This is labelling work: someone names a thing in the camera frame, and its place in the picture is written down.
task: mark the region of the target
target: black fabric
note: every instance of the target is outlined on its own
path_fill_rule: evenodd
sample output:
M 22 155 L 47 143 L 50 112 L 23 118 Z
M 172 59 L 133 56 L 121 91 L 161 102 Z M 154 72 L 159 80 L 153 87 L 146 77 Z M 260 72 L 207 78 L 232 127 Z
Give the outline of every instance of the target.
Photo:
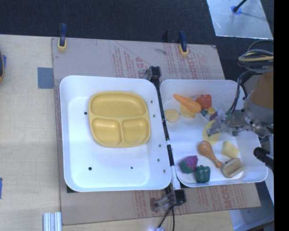
M 274 35 L 274 0 L 261 0 Z M 0 0 L 0 34 L 162 42 L 166 30 L 187 43 L 216 45 L 226 79 L 245 71 L 237 58 L 256 39 L 215 35 L 206 0 Z

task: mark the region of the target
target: blue clamp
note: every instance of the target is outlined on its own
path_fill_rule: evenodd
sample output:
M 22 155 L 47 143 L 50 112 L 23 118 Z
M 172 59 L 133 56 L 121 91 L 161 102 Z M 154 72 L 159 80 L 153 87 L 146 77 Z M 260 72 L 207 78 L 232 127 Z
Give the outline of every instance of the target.
M 180 43 L 179 49 L 182 55 L 187 55 L 188 54 L 188 49 L 187 49 L 187 43 L 186 43 L 186 37 L 183 31 L 179 32 L 179 40 L 178 42 Z
M 59 24 L 60 38 L 58 39 L 58 48 L 61 50 L 66 49 L 66 24 Z

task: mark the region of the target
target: yellow clamp pad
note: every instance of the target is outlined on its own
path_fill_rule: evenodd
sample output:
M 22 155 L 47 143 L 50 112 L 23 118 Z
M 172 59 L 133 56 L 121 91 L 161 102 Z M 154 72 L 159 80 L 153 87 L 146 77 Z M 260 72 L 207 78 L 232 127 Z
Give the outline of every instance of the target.
M 179 49 L 182 55 L 187 55 L 188 54 L 188 49 L 186 51 L 183 51 L 181 44 L 179 45 Z
M 66 49 L 66 39 L 64 40 L 64 46 L 60 45 L 60 38 L 58 38 L 58 48 L 60 50 L 65 50 Z

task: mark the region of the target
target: silver metal panel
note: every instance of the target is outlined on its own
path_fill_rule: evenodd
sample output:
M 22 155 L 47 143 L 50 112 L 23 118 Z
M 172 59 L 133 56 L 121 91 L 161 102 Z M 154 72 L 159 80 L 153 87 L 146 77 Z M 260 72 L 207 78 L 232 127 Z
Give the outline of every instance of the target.
M 260 0 L 207 0 L 216 36 L 273 39 Z

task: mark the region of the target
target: red tomato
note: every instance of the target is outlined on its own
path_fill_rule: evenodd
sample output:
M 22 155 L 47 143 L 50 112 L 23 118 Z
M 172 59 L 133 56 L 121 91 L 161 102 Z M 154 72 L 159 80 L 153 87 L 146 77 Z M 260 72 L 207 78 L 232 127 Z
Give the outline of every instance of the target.
M 210 94 L 201 95 L 196 99 L 196 102 L 201 105 L 201 109 L 207 109 L 212 106 L 212 97 Z

